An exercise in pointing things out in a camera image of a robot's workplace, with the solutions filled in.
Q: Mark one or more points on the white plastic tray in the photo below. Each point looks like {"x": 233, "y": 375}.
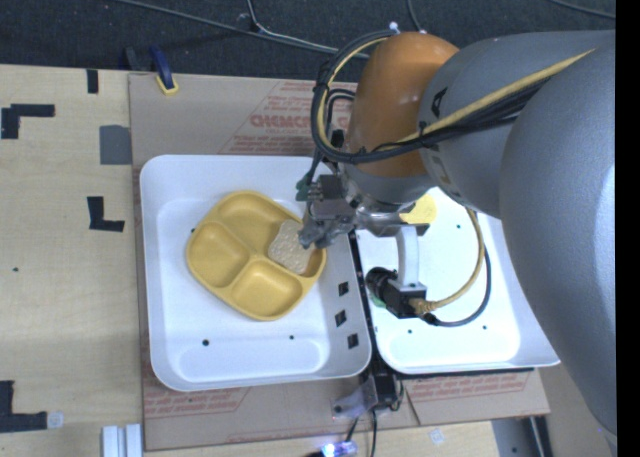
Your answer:
{"x": 240, "y": 345}
{"x": 450, "y": 345}

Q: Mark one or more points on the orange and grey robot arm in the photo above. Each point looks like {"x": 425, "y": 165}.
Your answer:
{"x": 540, "y": 145}

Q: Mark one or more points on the beige bread slice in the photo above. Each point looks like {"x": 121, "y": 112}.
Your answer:
{"x": 290, "y": 255}

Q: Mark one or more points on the black cylinder on white bracket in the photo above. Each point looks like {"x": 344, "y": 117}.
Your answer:
{"x": 406, "y": 290}

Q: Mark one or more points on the brown cardboard board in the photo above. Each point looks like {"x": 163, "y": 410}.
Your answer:
{"x": 200, "y": 120}

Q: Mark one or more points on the yellow round object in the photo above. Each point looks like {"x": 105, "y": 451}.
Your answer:
{"x": 424, "y": 210}

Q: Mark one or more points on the yellow divided plate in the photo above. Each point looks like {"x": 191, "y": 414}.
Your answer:
{"x": 220, "y": 255}

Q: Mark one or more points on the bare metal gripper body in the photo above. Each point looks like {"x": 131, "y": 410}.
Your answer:
{"x": 334, "y": 207}

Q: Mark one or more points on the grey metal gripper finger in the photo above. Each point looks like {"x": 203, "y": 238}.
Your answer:
{"x": 331, "y": 236}
{"x": 308, "y": 238}

